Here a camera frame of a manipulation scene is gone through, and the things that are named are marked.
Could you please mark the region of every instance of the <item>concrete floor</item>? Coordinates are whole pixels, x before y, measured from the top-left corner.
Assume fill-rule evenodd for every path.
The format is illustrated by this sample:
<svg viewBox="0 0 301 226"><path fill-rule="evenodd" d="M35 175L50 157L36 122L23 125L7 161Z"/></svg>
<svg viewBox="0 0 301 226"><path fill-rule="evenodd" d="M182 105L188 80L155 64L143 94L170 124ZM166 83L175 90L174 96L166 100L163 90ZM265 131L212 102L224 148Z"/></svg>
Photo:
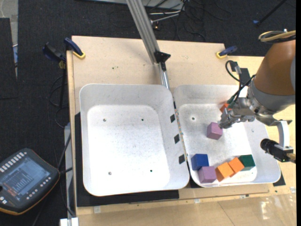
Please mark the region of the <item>concrete floor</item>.
<svg viewBox="0 0 301 226"><path fill-rule="evenodd" d="M0 0L0 17L10 18L13 45L18 43L18 0Z"/></svg>

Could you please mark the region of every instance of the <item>black bracket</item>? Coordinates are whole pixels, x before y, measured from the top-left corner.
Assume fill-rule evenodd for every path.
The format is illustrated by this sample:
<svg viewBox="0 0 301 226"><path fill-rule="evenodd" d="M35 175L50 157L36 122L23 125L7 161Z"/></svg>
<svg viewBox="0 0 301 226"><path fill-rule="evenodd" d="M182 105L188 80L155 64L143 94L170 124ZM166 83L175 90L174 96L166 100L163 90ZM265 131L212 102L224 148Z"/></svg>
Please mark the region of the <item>black bracket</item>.
<svg viewBox="0 0 301 226"><path fill-rule="evenodd" d="M160 51L156 51L154 53L154 55L155 55L157 63L161 63L162 70L166 71L165 62L166 62L166 60L168 60L170 58L171 55L163 53L163 52L160 52Z"/></svg>

